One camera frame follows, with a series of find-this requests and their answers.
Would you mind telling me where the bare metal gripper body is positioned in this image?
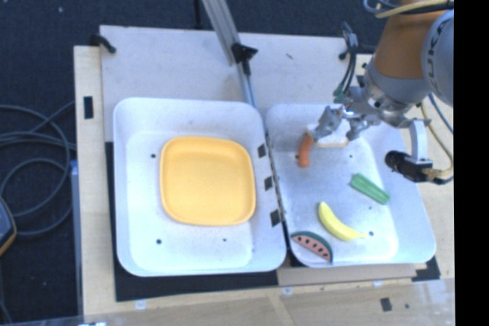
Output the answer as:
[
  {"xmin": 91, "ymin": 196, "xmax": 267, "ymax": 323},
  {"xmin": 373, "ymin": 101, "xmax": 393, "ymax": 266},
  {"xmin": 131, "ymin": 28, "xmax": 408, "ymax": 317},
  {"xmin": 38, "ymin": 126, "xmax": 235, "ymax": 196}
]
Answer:
[{"xmin": 341, "ymin": 86, "xmax": 416, "ymax": 128}]

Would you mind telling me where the white bread slice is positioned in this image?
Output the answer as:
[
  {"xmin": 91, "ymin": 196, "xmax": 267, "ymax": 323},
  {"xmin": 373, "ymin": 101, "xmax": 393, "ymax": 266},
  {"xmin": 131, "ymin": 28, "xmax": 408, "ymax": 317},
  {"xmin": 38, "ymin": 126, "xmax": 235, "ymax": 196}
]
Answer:
[{"xmin": 305, "ymin": 121, "xmax": 351, "ymax": 149}]

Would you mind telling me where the orange sausage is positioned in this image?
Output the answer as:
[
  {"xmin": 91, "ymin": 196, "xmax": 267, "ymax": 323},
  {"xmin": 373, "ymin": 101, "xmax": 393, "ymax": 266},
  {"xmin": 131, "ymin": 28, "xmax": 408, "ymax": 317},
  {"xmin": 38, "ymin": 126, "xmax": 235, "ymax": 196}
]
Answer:
[{"xmin": 297, "ymin": 133, "xmax": 315, "ymax": 169}]

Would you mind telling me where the white plastic tray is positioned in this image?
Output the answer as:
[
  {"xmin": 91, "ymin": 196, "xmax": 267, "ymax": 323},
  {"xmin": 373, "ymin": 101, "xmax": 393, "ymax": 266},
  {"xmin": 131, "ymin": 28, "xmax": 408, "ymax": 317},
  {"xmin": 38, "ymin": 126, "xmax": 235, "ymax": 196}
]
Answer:
[
  {"xmin": 112, "ymin": 97, "xmax": 287, "ymax": 278},
  {"xmin": 264, "ymin": 102, "xmax": 437, "ymax": 269}
]

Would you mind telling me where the yellow banana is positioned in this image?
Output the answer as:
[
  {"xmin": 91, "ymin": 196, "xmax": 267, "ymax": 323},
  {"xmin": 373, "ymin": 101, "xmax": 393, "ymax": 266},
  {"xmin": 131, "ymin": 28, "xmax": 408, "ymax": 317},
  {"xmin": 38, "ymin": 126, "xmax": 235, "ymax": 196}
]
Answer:
[{"xmin": 317, "ymin": 201, "xmax": 369, "ymax": 242}]

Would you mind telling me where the watermelon slice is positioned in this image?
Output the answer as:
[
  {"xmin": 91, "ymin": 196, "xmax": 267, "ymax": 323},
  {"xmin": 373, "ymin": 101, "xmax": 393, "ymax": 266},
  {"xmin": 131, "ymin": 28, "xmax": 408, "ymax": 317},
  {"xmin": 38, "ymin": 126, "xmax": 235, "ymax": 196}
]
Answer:
[{"xmin": 290, "ymin": 231, "xmax": 334, "ymax": 264}]

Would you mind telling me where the yellow plate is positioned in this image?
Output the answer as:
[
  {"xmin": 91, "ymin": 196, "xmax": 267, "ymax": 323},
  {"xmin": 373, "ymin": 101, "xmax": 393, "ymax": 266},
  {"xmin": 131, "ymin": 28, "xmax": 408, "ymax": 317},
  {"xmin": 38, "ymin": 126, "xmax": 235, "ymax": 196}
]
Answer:
[{"xmin": 159, "ymin": 136, "xmax": 257, "ymax": 227}]

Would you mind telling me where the pale wood board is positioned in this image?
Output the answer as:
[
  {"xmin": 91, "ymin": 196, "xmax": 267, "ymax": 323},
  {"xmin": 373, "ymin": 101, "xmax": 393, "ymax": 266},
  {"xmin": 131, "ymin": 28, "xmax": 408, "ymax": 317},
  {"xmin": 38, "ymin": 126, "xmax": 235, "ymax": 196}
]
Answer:
[{"xmin": 73, "ymin": 45, "xmax": 455, "ymax": 318}]

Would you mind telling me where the black cylinder on white bracket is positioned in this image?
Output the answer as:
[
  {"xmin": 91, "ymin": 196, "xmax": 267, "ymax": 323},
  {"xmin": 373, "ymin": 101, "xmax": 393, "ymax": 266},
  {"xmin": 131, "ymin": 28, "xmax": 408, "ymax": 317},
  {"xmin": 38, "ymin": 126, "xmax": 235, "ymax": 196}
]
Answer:
[{"xmin": 384, "ymin": 118, "xmax": 435, "ymax": 182}]

